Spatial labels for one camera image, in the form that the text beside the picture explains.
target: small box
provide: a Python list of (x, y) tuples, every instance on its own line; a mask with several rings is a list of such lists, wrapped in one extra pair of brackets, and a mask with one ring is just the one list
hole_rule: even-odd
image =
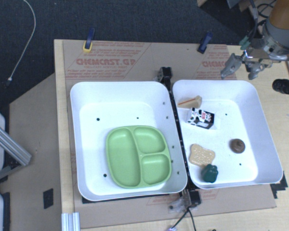
[(191, 108), (187, 114), (188, 124), (209, 129), (214, 124), (214, 114), (201, 109)]

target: green plate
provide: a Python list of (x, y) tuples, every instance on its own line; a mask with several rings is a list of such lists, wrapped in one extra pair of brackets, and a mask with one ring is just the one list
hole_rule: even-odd
[(113, 180), (123, 188), (141, 188), (165, 182), (171, 175), (171, 159), (163, 134), (150, 126), (111, 130), (106, 155)]

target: black bracket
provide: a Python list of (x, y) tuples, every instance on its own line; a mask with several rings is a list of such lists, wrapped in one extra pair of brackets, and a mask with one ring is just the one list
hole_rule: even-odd
[(288, 187), (285, 174), (279, 183), (271, 184), (272, 193), (275, 199), (277, 199), (277, 191), (284, 191)]
[(193, 206), (198, 206), (202, 203), (201, 197), (200, 197), (200, 192), (195, 190), (195, 189), (189, 190), (189, 197), (191, 199), (191, 204)]
[(164, 84), (168, 91), (171, 91), (170, 79), (172, 77), (171, 67), (161, 67), (158, 72), (158, 82)]
[(11, 196), (9, 192), (2, 194), (3, 197), (3, 231), (10, 231), (11, 224)]

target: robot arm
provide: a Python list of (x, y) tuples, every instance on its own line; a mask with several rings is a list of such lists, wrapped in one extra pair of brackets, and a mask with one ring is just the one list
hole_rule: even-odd
[[(254, 14), (257, 24), (257, 11)], [(246, 37), (241, 43), (241, 56), (231, 54), (221, 71), (222, 79), (238, 70), (242, 63), (252, 80), (273, 63), (289, 61), (289, 0), (277, 0), (270, 16), (263, 23), (262, 38), (252, 37)]]

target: tan wooden surface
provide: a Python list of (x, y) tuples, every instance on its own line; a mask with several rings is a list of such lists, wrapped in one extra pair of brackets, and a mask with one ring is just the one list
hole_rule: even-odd
[[(241, 54), (239, 46), (229, 46), (229, 52)], [(66, 87), (64, 75), (63, 40), (54, 41), (55, 74), (58, 108), (59, 153), (61, 175), (62, 212), (74, 211), (73, 188), (71, 179), (71, 163), (69, 154), (68, 120), (66, 110)], [(248, 81), (248, 73), (242, 66), (236, 72), (237, 79)], [(270, 69), (259, 73), (259, 77), (250, 81), (257, 89), (262, 107), (272, 134), (278, 155), (284, 169), (289, 186), (289, 95), (281, 94), (272, 89), (277, 78), (289, 79), (285, 63), (274, 64)], [(276, 208), (244, 211), (228, 214), (200, 216), (195, 218), (197, 231), (289, 231), (289, 187), (278, 191)], [(164, 231), (177, 220), (162, 220), (136, 224), (117, 225), (110, 227), (82, 229), (83, 231)], [(192, 231), (190, 218), (184, 218), (177, 226), (178, 230)]]

